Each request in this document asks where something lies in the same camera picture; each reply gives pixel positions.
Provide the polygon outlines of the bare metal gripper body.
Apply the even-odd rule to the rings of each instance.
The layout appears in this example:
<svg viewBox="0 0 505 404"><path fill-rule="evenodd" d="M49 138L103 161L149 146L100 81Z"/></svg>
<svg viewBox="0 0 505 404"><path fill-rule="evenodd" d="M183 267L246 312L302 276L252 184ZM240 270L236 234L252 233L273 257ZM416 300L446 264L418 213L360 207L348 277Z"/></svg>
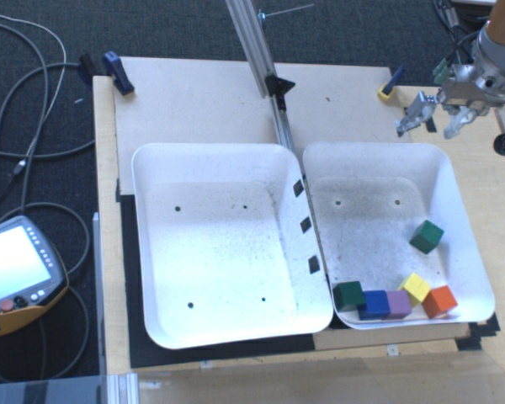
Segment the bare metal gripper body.
<svg viewBox="0 0 505 404"><path fill-rule="evenodd" d="M438 93L449 114L487 114L505 105L505 53L475 51L473 62L455 64Z"/></svg>

